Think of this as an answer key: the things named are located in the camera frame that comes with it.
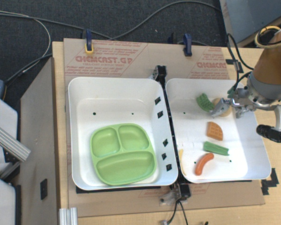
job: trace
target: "round tan toy food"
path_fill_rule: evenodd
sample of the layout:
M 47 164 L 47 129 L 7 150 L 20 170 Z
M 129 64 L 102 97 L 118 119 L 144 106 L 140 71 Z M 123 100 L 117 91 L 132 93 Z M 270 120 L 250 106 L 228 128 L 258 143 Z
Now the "round tan toy food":
M 217 105 L 217 103 L 218 103 L 219 101 L 220 101 L 220 98 L 216 98 L 216 99 L 214 99 L 214 100 L 212 101 L 212 103 L 213 103 L 214 105 Z M 230 106 L 227 111 L 225 111 L 224 113 L 222 113 L 222 114 L 220 115 L 220 117 L 227 117 L 231 112 L 232 112 L 232 107 Z

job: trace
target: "blue clamp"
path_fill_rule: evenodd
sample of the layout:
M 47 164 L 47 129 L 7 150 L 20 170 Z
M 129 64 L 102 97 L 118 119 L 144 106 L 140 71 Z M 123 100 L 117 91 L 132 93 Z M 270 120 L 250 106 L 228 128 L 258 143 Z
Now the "blue clamp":
M 85 44 L 85 52 L 87 54 L 92 54 L 94 51 L 93 43 L 92 43 L 92 33 L 90 29 L 86 29 L 86 44 Z
M 190 34 L 185 33 L 183 35 L 183 43 L 185 45 L 185 48 L 183 49 L 184 55 L 186 57 L 191 57 L 192 56 L 192 37 Z

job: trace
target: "yellow clamp pad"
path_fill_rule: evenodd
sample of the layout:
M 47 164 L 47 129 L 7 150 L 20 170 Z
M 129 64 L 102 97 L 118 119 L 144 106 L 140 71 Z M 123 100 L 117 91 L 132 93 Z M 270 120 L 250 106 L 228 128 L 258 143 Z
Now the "yellow clamp pad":
M 86 54 L 92 54 L 94 52 L 93 44 L 92 44 L 92 50 L 91 51 L 88 50 L 88 47 L 86 46 L 86 44 L 84 45 L 84 48 L 85 48 Z

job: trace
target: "toy sausage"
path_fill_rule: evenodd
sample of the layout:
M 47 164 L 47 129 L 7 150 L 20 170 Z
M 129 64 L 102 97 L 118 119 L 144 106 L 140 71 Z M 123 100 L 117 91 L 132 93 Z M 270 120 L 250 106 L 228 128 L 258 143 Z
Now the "toy sausage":
M 200 161 L 197 163 L 196 165 L 196 168 L 195 168 L 195 174 L 197 176 L 200 176 L 202 174 L 202 171 L 203 171 L 203 167 L 205 166 L 205 164 L 214 159 L 214 154 L 213 153 L 207 153 L 205 154 L 201 159 Z

